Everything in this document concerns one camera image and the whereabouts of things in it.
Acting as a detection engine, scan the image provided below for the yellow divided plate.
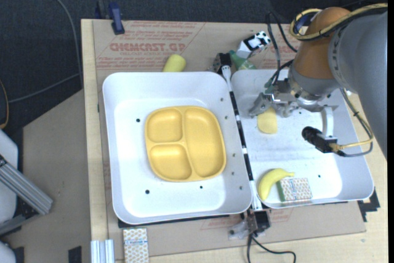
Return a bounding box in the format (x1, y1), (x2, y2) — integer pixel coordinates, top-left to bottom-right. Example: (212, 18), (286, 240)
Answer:
(144, 105), (228, 184)

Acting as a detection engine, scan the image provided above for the black cylinder on white bracket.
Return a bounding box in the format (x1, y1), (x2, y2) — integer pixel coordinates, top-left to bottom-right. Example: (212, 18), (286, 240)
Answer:
(301, 104), (339, 154)

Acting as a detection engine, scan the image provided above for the white plastic tray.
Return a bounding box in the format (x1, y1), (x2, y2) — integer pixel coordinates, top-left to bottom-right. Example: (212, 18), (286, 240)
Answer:
(230, 68), (376, 209)
(102, 71), (254, 225)

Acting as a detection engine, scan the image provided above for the pale yellow oval piece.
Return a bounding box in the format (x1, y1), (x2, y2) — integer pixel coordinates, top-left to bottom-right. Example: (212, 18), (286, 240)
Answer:
(257, 107), (279, 135)
(162, 54), (187, 73)

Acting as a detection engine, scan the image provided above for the black block with thin wires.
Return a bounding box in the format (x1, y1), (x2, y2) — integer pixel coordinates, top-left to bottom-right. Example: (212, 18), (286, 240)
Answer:
(228, 209), (272, 240)
(211, 52), (233, 73)

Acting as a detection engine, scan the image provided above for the yellow banana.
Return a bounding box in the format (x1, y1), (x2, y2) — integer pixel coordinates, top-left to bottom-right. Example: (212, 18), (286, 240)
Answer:
(257, 168), (296, 202)

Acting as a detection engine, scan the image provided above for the thin black and white rod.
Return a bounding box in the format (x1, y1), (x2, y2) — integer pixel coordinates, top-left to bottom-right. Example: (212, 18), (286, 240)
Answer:
(221, 65), (260, 211)

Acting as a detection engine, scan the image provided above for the orange patterned carton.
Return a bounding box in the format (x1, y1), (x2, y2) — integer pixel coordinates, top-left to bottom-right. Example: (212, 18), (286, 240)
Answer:
(278, 177), (313, 203)
(122, 227), (150, 263)

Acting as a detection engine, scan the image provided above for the green bottle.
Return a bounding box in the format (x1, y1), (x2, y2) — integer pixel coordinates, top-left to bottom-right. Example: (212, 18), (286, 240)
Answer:
(228, 49), (257, 71)

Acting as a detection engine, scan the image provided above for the brown cardboard board red print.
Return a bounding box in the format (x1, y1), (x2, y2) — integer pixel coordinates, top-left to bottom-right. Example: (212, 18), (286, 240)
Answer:
(92, 20), (368, 257)

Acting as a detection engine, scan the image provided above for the black and white carton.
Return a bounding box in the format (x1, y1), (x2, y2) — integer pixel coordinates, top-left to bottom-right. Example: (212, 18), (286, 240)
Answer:
(236, 30), (272, 60)

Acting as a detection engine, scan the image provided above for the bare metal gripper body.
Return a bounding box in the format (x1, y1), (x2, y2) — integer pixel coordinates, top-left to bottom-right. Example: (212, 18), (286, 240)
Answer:
(270, 79), (340, 115)

